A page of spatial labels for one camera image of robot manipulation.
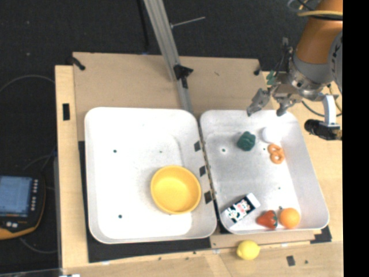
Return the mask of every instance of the green object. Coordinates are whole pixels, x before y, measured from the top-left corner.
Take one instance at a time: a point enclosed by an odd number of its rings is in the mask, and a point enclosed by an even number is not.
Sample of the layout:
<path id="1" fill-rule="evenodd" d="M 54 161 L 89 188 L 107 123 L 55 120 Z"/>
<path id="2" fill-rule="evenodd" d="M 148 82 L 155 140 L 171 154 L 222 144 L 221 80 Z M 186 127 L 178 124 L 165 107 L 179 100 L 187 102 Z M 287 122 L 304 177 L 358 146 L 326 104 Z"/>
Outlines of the green object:
<path id="1" fill-rule="evenodd" d="M 237 142 L 237 146 L 244 151 L 249 151 L 255 146 L 256 137 L 250 132 L 244 132 Z"/>
<path id="2" fill-rule="evenodd" d="M 266 76 L 267 85 L 273 85 L 276 77 L 274 76 L 274 70 L 271 70 L 270 73 Z"/>

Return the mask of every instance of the lemon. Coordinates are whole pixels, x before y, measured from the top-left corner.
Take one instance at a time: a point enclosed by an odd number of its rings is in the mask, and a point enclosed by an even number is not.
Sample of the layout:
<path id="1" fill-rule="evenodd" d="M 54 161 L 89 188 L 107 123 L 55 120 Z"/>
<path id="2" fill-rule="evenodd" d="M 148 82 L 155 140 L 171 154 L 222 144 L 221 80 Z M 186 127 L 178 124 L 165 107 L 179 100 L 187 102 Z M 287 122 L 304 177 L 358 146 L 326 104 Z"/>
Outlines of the lemon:
<path id="1" fill-rule="evenodd" d="M 237 247 L 237 255 L 244 260 L 253 260 L 259 255 L 260 246 L 252 240 L 244 240 Z"/>

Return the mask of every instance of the yellow plate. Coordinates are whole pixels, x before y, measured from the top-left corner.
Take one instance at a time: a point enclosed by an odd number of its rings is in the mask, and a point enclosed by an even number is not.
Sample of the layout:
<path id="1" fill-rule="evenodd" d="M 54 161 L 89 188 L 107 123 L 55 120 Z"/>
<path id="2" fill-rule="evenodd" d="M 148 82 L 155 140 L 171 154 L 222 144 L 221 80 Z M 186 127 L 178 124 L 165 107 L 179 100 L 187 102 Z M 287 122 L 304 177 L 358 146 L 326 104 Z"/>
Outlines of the yellow plate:
<path id="1" fill-rule="evenodd" d="M 191 212 L 201 199 L 197 177 L 177 165 L 159 169 L 152 177 L 150 189 L 155 204 L 169 214 Z"/>

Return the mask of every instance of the orange fruit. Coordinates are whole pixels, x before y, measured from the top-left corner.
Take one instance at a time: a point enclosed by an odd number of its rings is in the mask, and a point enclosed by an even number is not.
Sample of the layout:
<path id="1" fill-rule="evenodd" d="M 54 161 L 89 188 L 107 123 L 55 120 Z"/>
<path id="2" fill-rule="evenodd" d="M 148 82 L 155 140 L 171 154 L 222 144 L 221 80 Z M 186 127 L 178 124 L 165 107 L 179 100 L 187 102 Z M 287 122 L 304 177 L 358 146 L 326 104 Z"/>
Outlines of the orange fruit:
<path id="1" fill-rule="evenodd" d="M 300 213 L 294 208 L 284 208 L 279 216 L 280 223 L 288 229 L 296 227 L 301 220 Z"/>

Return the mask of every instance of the screen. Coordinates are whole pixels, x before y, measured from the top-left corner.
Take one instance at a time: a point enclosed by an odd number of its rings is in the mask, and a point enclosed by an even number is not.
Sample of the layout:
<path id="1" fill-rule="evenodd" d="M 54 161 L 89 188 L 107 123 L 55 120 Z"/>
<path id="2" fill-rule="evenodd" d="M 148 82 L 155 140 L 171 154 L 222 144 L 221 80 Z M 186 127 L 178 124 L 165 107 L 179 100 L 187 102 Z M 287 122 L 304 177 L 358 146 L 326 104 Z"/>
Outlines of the screen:
<path id="1" fill-rule="evenodd" d="M 0 216 L 28 216 L 32 178 L 0 175 Z"/>

